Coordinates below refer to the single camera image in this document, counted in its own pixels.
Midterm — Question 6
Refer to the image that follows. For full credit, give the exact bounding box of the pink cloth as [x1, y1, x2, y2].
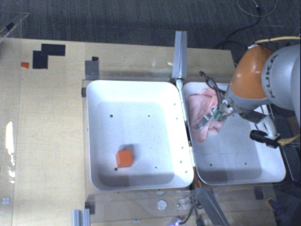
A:
[188, 87, 224, 144]

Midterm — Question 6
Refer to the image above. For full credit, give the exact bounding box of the black cylinder on white bracket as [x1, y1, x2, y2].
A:
[249, 115, 281, 149]

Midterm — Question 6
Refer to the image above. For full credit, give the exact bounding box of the pale wood board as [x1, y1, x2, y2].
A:
[82, 42, 279, 226]

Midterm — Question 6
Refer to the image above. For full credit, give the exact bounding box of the white plastic tray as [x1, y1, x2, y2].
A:
[86, 80, 195, 193]
[182, 81, 287, 186]

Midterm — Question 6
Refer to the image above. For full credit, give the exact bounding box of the orange cube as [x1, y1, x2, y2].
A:
[115, 149, 134, 169]

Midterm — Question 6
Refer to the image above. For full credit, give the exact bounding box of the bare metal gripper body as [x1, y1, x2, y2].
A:
[210, 101, 233, 122]

